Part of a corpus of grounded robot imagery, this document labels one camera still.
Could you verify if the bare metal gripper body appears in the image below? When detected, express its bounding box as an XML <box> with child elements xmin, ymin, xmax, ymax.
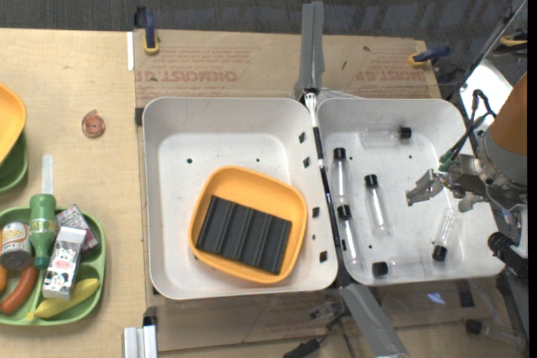
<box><xmin>443</xmin><ymin>153</ymin><xmax>493</xmax><ymax>199</ymax></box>

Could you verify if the white plastic tray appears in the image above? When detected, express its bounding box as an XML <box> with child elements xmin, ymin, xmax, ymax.
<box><xmin>315</xmin><ymin>97</ymin><xmax>507</xmax><ymax>288</ymax></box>
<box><xmin>141</xmin><ymin>96</ymin><xmax>340</xmax><ymax>301</ymax></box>

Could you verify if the clear plastic bottle black cap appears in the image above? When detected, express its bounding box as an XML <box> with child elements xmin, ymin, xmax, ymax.
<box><xmin>464</xmin><ymin>319</ymin><xmax>526</xmax><ymax>350</ymax></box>
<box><xmin>431</xmin><ymin>207</ymin><xmax>461</xmax><ymax>263</ymax></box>
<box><xmin>363</xmin><ymin>174</ymin><xmax>394</xmax><ymax>237</ymax></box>
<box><xmin>371</xmin><ymin>257</ymin><xmax>434</xmax><ymax>278</ymax></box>
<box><xmin>359</xmin><ymin>126</ymin><xmax>413</xmax><ymax>148</ymax></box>
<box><xmin>331</xmin><ymin>147</ymin><xmax>352</xmax><ymax>207</ymax></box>
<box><xmin>336</xmin><ymin>205</ymin><xmax>364</xmax><ymax>270</ymax></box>

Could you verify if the black and white thin rod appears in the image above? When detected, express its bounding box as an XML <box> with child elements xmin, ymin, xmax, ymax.
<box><xmin>304</xmin><ymin>91</ymin><xmax>350</xmax><ymax>287</ymax></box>

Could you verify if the orange plate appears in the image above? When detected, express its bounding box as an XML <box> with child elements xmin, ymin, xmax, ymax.
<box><xmin>187</xmin><ymin>165</ymin><xmax>310</xmax><ymax>286</ymax></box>
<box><xmin>0</xmin><ymin>82</ymin><xmax>28</xmax><ymax>164</ymax></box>

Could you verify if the black ribbed rectangular holder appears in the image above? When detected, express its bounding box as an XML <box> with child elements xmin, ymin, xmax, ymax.
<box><xmin>195</xmin><ymin>195</ymin><xmax>294</xmax><ymax>277</ymax></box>

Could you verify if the brown cardboard board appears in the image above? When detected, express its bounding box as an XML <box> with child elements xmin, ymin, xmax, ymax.
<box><xmin>133</xmin><ymin>28</ymin><xmax>511</xmax><ymax>353</ymax></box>

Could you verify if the pink round disc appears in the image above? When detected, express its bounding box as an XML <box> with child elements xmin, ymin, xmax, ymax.
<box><xmin>81</xmin><ymin>109</ymin><xmax>107</xmax><ymax>138</ymax></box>

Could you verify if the green divided plate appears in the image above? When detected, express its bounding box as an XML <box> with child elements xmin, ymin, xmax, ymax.
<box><xmin>0</xmin><ymin>205</ymin><xmax>107</xmax><ymax>327</ymax></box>

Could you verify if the pink packet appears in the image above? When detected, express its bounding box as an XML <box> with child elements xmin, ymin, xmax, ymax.
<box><xmin>55</xmin><ymin>204</ymin><xmax>100</xmax><ymax>253</ymax></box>

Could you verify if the white cow print carton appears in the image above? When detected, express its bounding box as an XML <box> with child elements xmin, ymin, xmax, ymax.
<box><xmin>41</xmin><ymin>226</ymin><xmax>88</xmax><ymax>302</ymax></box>

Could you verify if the yellow banana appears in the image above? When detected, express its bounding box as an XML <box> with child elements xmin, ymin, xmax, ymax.
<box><xmin>33</xmin><ymin>277</ymin><xmax>102</xmax><ymax>319</ymax></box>

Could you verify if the green bottle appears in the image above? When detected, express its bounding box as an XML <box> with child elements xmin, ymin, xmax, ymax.
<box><xmin>28</xmin><ymin>193</ymin><xmax>58</xmax><ymax>271</ymax></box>

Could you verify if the small can red label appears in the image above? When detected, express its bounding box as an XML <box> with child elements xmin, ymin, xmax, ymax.
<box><xmin>0</xmin><ymin>221</ymin><xmax>34</xmax><ymax>271</ymax></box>

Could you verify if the brown sausage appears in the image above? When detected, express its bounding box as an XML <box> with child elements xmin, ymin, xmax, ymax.
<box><xmin>0</xmin><ymin>265</ymin><xmax>40</xmax><ymax>315</ymax></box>

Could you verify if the black cylinder on white bracket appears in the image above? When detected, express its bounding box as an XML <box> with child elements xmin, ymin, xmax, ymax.
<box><xmin>487</xmin><ymin>186</ymin><xmax>529</xmax><ymax>280</ymax></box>

